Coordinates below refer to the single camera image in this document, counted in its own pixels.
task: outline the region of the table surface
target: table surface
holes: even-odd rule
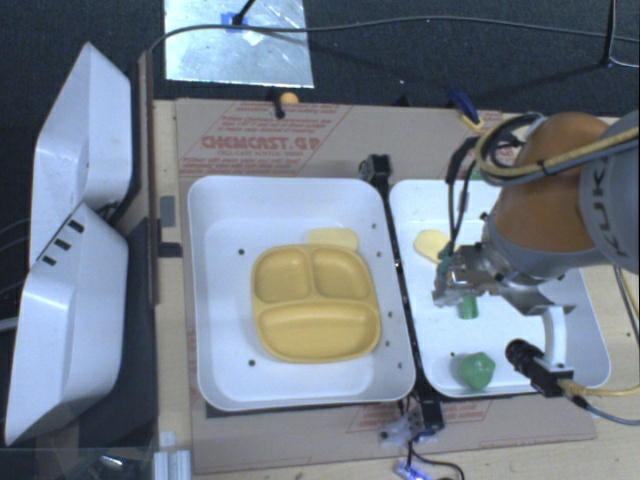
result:
[[[175,103],[155,102],[155,162],[158,196],[178,194]],[[181,242],[180,226],[163,230],[163,239]],[[163,258],[158,267],[160,303],[156,307],[159,371],[159,431],[170,431],[175,445],[166,449],[189,449],[191,445],[191,412],[189,405],[187,336],[185,327],[182,261]],[[611,359],[611,376],[604,387],[619,389],[639,382],[638,346],[629,317],[624,309],[610,267],[583,270],[589,294],[601,326]],[[638,277],[629,275],[634,299],[638,300]],[[638,418],[638,397],[594,398],[601,409],[627,418]],[[492,450],[446,453],[431,456],[435,460],[454,462],[467,479],[567,479],[601,480],[633,478],[640,468],[640,433],[602,419],[595,421],[598,438],[571,443],[522,446]],[[398,478],[393,469],[395,459],[353,461],[346,463],[241,471],[206,476],[199,480],[327,480]],[[424,466],[433,478],[456,478],[445,467]]]

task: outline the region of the silver square panel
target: silver square panel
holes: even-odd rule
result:
[[[228,23],[247,0],[165,0],[165,30]],[[305,28],[302,0],[256,0],[249,25]],[[170,80],[313,88],[307,35],[198,30],[165,41]]]

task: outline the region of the orange ball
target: orange ball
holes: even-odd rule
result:
[[[296,96],[292,92],[283,92],[280,95],[280,103],[282,103],[283,105],[292,105],[295,103],[300,103],[300,100],[298,99],[298,96]]]

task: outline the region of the black carpet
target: black carpet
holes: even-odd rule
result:
[[[604,34],[610,0],[303,0],[308,26],[410,15],[456,15]],[[619,0],[618,36],[638,38],[639,1]],[[127,71],[163,33],[163,0],[0,0],[0,229],[29,216],[34,143],[80,48],[91,41]],[[456,86],[479,108],[622,115],[638,108],[638,70],[600,65],[604,38],[431,21],[310,37],[316,87],[305,102],[441,107]],[[156,55],[156,97],[264,99],[267,89],[166,82]],[[614,52],[638,62],[637,43]],[[26,224],[0,236],[0,250]],[[0,252],[0,292],[22,279],[26,248]],[[0,317],[19,290],[0,295]],[[6,391],[7,357],[0,371]]]

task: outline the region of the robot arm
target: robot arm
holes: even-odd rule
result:
[[[538,286],[571,268],[612,263],[638,273],[638,112],[611,127],[578,113],[536,124],[512,168],[485,167],[487,136],[476,144],[481,174],[505,186],[481,241],[443,254],[437,305],[488,292],[535,315],[553,305]]]

